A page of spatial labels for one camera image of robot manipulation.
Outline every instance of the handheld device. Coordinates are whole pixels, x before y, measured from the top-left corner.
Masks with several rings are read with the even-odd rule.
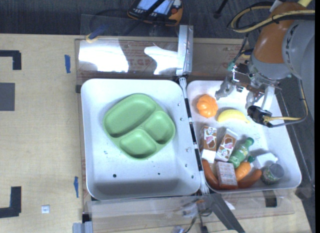
[[[127,15],[130,18],[139,20],[158,0],[134,0]],[[146,23],[164,22],[166,26],[176,26],[179,24],[183,13],[181,0],[164,0],[151,14],[144,20]]]

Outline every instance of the banana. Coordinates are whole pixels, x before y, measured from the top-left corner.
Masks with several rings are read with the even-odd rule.
[[[218,122],[224,122],[226,120],[242,120],[246,123],[250,123],[250,121],[246,118],[245,114],[243,114],[240,110],[237,109],[227,109],[222,111],[217,117]]]

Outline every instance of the tin can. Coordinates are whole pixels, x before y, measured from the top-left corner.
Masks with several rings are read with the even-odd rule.
[[[266,185],[276,183],[285,175],[285,170],[278,163],[273,163],[262,171],[261,180]]]

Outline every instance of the wooden surface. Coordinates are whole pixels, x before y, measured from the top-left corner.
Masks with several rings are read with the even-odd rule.
[[[81,145],[75,92],[77,38],[0,35],[0,50],[19,50],[22,54],[22,70],[12,70],[12,59],[0,57],[0,82],[15,83],[15,111],[0,111],[0,208],[10,205],[11,187],[22,188],[21,213],[0,218],[1,233],[71,233],[73,223],[82,220]],[[70,73],[66,71],[65,55],[70,56]],[[50,213],[42,213],[43,205],[50,205]],[[239,222],[246,232],[311,232],[302,203],[294,195],[291,205],[293,212],[289,214],[240,218]],[[207,226],[210,232],[225,230],[221,222]],[[171,230],[172,227],[132,232]],[[197,232],[198,224],[190,233]]]

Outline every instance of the bottle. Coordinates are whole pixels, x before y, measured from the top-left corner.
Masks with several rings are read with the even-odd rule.
[[[242,161],[245,160],[245,158],[248,155],[249,147],[254,144],[254,139],[251,137],[247,138],[244,142],[244,144],[240,145],[239,148],[234,150],[228,160],[229,163],[232,163],[234,168],[237,168]]]

